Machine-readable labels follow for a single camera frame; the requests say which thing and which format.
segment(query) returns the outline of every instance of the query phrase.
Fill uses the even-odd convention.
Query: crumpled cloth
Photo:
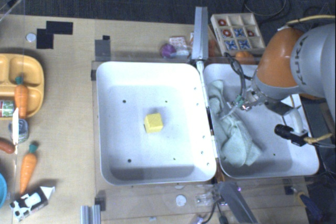
[[[230,110],[223,99],[223,81],[216,80],[207,87],[209,106],[213,117],[213,127],[217,141],[220,161],[234,167],[250,166],[261,155],[261,149],[252,138],[243,121],[233,112],[222,117]]]

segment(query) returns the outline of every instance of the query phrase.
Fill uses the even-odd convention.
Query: gray towel
[[[244,164],[249,166],[261,155],[261,150],[252,141],[246,125],[235,113],[222,117],[223,113],[230,111],[222,93],[222,80],[216,80],[208,86],[219,156],[222,162],[230,163],[234,167],[242,167]]]

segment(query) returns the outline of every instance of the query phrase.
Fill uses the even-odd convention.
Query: yellow plastic tray
[[[30,56],[0,54],[0,100],[14,100],[15,78],[22,74],[24,85],[28,87],[28,118],[37,113],[42,106],[44,97],[42,66]]]

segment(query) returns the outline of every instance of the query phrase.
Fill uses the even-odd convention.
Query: blue plate
[[[0,208],[2,207],[2,205],[4,205],[6,196],[7,196],[6,180],[4,179],[2,174],[0,174]]]

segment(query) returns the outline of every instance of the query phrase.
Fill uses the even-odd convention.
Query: table surface
[[[54,35],[54,49],[37,50],[35,42],[23,41],[23,33],[36,33],[38,28],[46,28],[48,20],[73,22],[73,34]],[[24,30],[18,27],[19,23],[22,23],[22,17],[18,15],[10,15],[1,22],[0,53],[23,45],[25,54],[41,63],[45,75],[43,105],[36,115],[27,119],[29,141],[39,144],[38,165],[28,190],[37,186],[56,186],[49,205],[24,222],[78,224],[80,207],[92,206],[102,189],[108,197],[108,211],[102,212],[102,223],[105,224],[191,223],[196,213],[208,216],[211,206],[196,206],[196,196],[206,193],[209,185],[116,187],[99,182],[99,166],[96,165],[99,163],[99,147],[95,151],[95,145],[99,138],[91,81],[95,39],[110,36],[112,55],[127,55],[131,51],[137,56],[145,52],[157,57],[160,46],[169,37],[189,38],[193,25],[36,16],[25,16]],[[7,127],[8,121],[0,121],[0,130],[6,135]],[[18,171],[28,145],[29,142],[19,144]],[[303,178],[291,180],[298,189],[307,192]],[[308,223],[305,209],[293,195],[285,194],[283,184],[282,179],[239,182],[242,195],[260,223]],[[183,207],[175,202],[179,194],[187,199]],[[222,209],[229,223],[238,223],[229,207]],[[218,213],[209,223],[218,223]]]

